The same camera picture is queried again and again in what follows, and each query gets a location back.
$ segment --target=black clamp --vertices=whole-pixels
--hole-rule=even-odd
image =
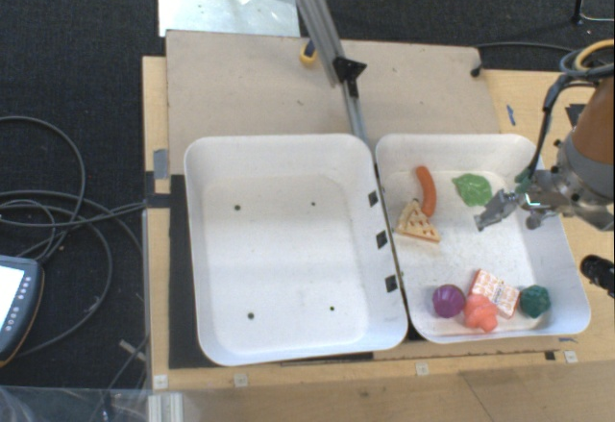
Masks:
[[[348,84],[350,96],[358,99],[357,78],[367,68],[367,65],[344,57],[337,57],[333,60],[333,68],[339,82]]]

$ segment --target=screen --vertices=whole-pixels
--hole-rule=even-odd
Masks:
[[[0,326],[7,319],[12,300],[21,284],[24,271],[0,265]]]

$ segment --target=purple toy vegetable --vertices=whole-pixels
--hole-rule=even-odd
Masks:
[[[465,306],[465,296],[456,285],[441,285],[435,290],[431,299],[436,314],[443,318],[452,318]]]

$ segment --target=blue tape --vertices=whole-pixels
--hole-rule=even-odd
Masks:
[[[516,126],[517,123],[515,122],[514,111],[508,104],[506,104],[506,110],[508,111],[508,119],[510,120],[510,124],[512,126]]]

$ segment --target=empty white tray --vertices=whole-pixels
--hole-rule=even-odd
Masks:
[[[452,179],[464,173],[484,176],[495,193],[515,188],[514,177],[524,169],[534,145],[515,135],[390,135],[376,149],[384,203],[395,227],[403,207],[421,200],[414,168],[425,165],[437,190],[437,206],[430,219],[442,236],[439,244],[393,234],[410,319],[426,339],[460,342],[528,335],[566,335],[584,330],[590,319],[587,298],[577,265],[559,218],[529,231],[527,212],[518,209],[499,224],[477,230],[474,215],[483,207],[467,207]],[[538,319],[517,311],[512,319],[499,317],[490,334],[463,326],[463,314],[452,319],[436,316],[431,296],[443,284],[467,294],[474,274],[485,269],[509,285],[547,288],[552,308]]]
[[[198,336],[210,359],[292,360],[404,339],[374,162],[358,138],[201,138],[184,170]]]

